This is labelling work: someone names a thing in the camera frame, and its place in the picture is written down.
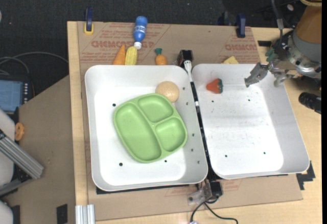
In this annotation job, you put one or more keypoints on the beige round bread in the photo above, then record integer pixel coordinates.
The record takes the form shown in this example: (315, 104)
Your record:
(167, 90)

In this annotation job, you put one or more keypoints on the small orange carrot green top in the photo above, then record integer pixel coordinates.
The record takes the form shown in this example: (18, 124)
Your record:
(161, 59)

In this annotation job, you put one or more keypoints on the brown cardboard board red print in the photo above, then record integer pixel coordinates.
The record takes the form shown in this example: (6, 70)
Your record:
(178, 36)

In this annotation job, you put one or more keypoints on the blue bottle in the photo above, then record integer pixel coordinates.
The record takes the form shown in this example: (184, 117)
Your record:
(140, 31)

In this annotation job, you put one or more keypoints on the thin black and white rod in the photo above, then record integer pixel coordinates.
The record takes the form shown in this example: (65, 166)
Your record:
(196, 101)

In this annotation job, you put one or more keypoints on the yellow cheese wedge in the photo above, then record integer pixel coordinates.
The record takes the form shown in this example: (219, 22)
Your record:
(230, 60)

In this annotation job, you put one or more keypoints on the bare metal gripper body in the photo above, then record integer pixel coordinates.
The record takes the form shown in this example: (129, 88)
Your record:
(301, 68)

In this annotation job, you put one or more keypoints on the yellow corn cob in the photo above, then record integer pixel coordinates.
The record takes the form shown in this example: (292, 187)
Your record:
(131, 56)

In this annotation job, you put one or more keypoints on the white plastic tray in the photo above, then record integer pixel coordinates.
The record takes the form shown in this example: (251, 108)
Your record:
(107, 128)
(245, 125)

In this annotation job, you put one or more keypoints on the plain orange carrot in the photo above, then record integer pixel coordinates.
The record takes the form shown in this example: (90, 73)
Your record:
(120, 58)

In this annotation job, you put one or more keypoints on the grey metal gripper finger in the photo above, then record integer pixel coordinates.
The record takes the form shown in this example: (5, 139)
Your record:
(256, 74)
(280, 79)

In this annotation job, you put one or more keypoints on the green divided plate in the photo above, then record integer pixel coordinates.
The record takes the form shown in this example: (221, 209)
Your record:
(143, 131)

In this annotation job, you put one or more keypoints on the red strawberry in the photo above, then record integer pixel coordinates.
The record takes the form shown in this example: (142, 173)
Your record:
(213, 86)

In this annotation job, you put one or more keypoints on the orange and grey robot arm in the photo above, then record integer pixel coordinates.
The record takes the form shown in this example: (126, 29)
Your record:
(310, 26)

